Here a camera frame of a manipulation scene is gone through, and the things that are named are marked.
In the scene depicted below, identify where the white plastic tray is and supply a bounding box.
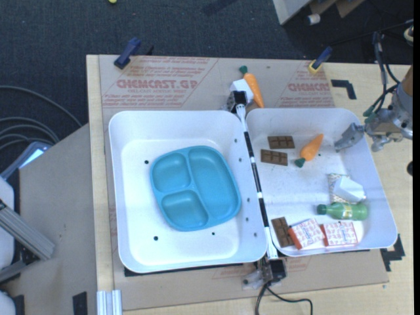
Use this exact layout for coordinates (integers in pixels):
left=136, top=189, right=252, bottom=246
left=108, top=110, right=268, bottom=274
left=245, top=107, right=399, bottom=258

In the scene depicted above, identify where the thin black and white rod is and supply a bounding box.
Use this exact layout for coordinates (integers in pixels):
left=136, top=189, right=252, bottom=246
left=236, top=103, right=279, bottom=260

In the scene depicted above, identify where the orange and white packet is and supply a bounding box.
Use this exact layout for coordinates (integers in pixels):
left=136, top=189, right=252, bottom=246
left=287, top=217, right=327, bottom=251
left=319, top=221, right=360, bottom=248

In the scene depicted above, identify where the blue divided plate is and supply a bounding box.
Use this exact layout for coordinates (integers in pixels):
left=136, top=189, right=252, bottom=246
left=150, top=145, right=243, bottom=232

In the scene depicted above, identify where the brown chocolate biscuit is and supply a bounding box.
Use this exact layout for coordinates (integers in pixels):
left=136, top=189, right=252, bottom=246
left=266, top=135, right=296, bottom=150
left=270, top=216, right=295, bottom=248
left=260, top=148, right=289, bottom=167

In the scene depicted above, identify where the green bottle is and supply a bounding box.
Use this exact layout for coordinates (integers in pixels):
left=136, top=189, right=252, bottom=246
left=316, top=201, right=369, bottom=222

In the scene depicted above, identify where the brown cardboard board red print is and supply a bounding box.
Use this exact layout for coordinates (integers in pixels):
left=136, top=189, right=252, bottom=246
left=98, top=54, right=390, bottom=311

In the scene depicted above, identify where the white carton with patterned side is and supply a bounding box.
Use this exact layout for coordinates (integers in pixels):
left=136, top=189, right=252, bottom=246
left=326, top=172, right=368, bottom=205

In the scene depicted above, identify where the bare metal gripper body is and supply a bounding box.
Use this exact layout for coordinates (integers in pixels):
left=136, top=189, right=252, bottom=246
left=364, top=108, right=414, bottom=143

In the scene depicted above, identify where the orange carrot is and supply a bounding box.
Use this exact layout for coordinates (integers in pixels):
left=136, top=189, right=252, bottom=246
left=294, top=133, right=325, bottom=169
left=238, top=65, right=266, bottom=109

